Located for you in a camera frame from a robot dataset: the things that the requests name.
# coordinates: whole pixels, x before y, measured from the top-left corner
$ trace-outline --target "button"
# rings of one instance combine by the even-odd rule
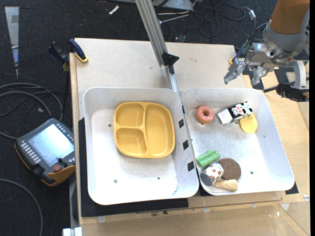
[[[53,166],[53,170],[54,170],[54,172],[59,172],[61,170],[61,165],[60,164],[55,164]]]

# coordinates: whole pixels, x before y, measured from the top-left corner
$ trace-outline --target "black bracket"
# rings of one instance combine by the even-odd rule
[[[169,72],[171,74],[174,74],[175,71],[174,71],[174,67],[173,67],[173,64],[175,64],[175,62],[177,60],[179,60],[179,57],[178,56],[175,56],[175,55],[171,55],[171,54],[168,54],[168,53],[163,53],[162,54],[162,59],[164,61],[164,64],[165,65],[168,65],[169,67]]]

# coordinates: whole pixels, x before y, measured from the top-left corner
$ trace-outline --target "donut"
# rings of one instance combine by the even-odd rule
[[[213,110],[207,106],[200,106],[196,111],[196,118],[201,124],[209,123],[213,120],[215,114]]]
[[[232,158],[223,158],[219,161],[219,164],[224,170],[224,174],[221,176],[224,180],[235,179],[238,180],[241,177],[241,167],[240,165]]]

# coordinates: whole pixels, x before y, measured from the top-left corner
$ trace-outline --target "brown round cookie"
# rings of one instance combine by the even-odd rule
[[[219,164],[224,170],[224,174],[221,176],[224,180],[235,179],[238,180],[241,177],[241,167],[232,158],[223,158],[219,161]]]

